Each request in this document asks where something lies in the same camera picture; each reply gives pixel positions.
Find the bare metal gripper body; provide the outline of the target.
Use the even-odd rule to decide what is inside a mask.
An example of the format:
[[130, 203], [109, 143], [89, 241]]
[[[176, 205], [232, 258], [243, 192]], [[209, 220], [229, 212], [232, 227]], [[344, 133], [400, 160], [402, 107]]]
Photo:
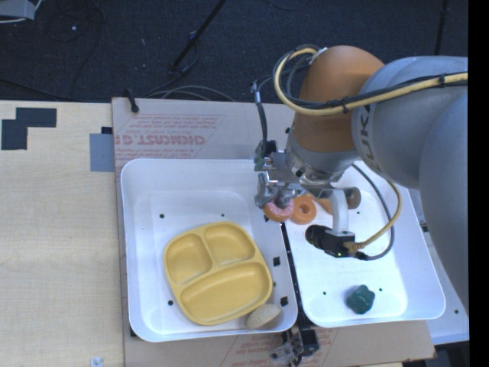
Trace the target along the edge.
[[343, 175], [343, 171], [321, 172], [296, 161], [296, 157], [286, 152], [272, 152], [261, 158], [255, 164], [258, 184], [276, 187], [276, 197], [279, 189], [295, 189], [296, 196], [311, 193], [324, 198], [328, 196], [326, 191], [331, 190]]

